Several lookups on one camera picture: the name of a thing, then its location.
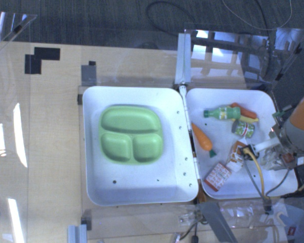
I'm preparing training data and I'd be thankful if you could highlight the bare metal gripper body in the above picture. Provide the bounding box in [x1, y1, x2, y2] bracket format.
[269, 122, 304, 171]

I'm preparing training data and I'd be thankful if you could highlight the white plastic tray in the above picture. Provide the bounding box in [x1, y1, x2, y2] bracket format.
[82, 85, 200, 207]
[185, 88, 299, 200]

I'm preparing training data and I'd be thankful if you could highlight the orange and white carton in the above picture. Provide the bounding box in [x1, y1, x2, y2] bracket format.
[225, 140, 249, 173]

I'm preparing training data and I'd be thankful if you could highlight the small green and white can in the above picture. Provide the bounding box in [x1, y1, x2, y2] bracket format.
[231, 120, 256, 139]

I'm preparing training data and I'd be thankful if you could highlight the yellow banana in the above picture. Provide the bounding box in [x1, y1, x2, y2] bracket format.
[232, 115, 260, 124]

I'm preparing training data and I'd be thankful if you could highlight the orange patterned packet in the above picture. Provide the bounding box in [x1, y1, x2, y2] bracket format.
[204, 162, 232, 193]

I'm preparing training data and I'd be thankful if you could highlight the green plastic bottle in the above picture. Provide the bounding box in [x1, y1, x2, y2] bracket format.
[203, 105, 242, 122]

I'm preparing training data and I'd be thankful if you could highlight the orange carrot with green top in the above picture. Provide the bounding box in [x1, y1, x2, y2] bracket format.
[191, 122, 217, 158]

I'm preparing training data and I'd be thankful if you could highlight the thin black and white rod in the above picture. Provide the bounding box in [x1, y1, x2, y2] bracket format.
[178, 84, 201, 181]

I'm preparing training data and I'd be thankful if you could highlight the green divided plate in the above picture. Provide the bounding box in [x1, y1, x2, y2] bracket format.
[98, 105, 165, 166]

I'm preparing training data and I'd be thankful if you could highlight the black cylinder on white bracket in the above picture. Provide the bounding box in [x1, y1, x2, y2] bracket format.
[239, 137, 280, 162]

